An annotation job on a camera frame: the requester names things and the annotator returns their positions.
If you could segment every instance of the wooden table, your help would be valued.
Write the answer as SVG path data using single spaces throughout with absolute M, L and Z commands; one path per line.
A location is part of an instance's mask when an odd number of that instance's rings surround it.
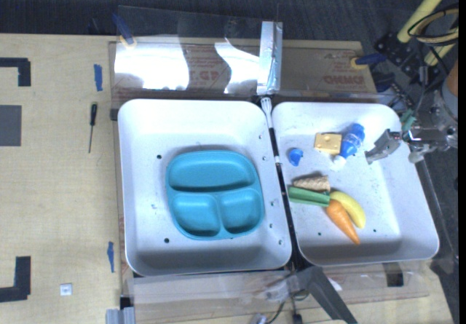
M 0 57 L 28 58 L 31 86 L 0 68 L 0 105 L 22 106 L 21 146 L 0 146 L 0 287 L 13 286 L 15 257 L 31 257 L 27 300 L 0 303 L 0 323 L 104 323 L 119 307 L 122 278 L 108 45 L 113 36 L 0 35 Z M 103 68 L 98 92 L 94 65 Z M 98 115 L 90 138 L 90 106 Z M 107 255 L 114 244 L 114 271 Z M 429 295 L 350 304 L 360 323 L 452 323 L 438 278 Z M 72 294 L 60 295 L 60 285 Z M 329 320 L 321 308 L 306 323 Z M 250 315 L 196 323 L 249 323 Z M 282 314 L 276 323 L 291 323 Z

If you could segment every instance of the orange carrot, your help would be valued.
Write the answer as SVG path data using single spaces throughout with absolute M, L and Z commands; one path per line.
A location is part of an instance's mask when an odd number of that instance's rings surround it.
M 359 236 L 356 233 L 355 227 L 352 225 L 350 216 L 340 202 L 331 199 L 325 211 L 338 228 L 340 228 L 356 245 L 360 244 Z

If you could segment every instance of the yellow banana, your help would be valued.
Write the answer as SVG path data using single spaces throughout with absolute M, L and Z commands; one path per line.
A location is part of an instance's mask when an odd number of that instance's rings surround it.
M 364 213 L 364 209 L 359 205 L 358 201 L 340 191 L 331 192 L 330 198 L 341 203 L 357 228 L 364 228 L 366 225 L 366 213 Z

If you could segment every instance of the dark gray square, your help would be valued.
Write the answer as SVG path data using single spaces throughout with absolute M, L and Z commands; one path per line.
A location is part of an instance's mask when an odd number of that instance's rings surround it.
M 21 146 L 21 106 L 0 106 L 0 146 Z

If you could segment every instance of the blue bottle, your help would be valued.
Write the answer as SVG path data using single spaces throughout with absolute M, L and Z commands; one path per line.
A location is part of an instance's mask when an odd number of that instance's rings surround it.
M 365 136 L 364 126 L 358 123 L 354 123 L 351 126 L 341 140 L 340 153 L 333 159 L 335 169 L 341 169 L 346 163 L 347 158 L 358 151 L 363 145 Z

